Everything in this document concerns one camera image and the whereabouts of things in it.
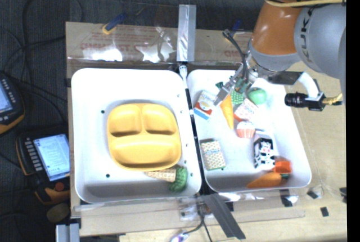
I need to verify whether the black cylinder on white bracket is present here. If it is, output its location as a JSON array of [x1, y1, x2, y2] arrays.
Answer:
[[284, 71, 327, 111]]

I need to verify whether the yellow patterned packet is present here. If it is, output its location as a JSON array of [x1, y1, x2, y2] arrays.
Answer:
[[200, 139, 227, 172]]

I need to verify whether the black and white cow carton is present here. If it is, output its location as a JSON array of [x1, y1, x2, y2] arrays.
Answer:
[[253, 136, 276, 169]]

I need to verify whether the green ice cream cone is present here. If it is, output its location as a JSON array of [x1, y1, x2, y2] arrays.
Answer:
[[144, 165, 188, 192]]

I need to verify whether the orange carrot with green top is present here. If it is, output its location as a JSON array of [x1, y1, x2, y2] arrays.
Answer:
[[246, 172, 290, 189]]

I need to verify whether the white red blue carton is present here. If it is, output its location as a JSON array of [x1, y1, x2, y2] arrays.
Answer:
[[193, 90, 217, 121]]

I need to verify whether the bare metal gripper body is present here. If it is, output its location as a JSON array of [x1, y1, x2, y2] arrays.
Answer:
[[224, 64, 271, 93]]

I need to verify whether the green apple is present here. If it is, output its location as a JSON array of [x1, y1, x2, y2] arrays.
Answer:
[[247, 87, 268, 105]]

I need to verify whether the orange cone-shaped carrot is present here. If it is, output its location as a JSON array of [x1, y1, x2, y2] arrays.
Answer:
[[219, 94, 235, 130]]

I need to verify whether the pink cupcake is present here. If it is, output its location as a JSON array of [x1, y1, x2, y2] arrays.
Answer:
[[235, 120, 257, 139]]

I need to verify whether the white plastic tray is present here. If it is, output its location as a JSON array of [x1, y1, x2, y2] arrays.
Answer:
[[186, 69, 312, 194], [70, 68, 203, 204]]

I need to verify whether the yellow divided plate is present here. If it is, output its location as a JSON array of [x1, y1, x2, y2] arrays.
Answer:
[[106, 102, 183, 172]]

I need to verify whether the brown cardboard board red print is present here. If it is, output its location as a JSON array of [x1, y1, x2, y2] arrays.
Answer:
[[65, 21, 312, 237]]

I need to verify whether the orange cube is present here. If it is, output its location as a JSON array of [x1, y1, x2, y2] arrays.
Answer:
[[273, 159, 293, 175]]

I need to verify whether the green dotted packet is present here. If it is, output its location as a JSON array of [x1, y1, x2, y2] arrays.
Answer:
[[230, 89, 246, 106]]

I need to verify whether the pink dotted carton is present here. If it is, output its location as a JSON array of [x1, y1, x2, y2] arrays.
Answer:
[[233, 98, 258, 123]]

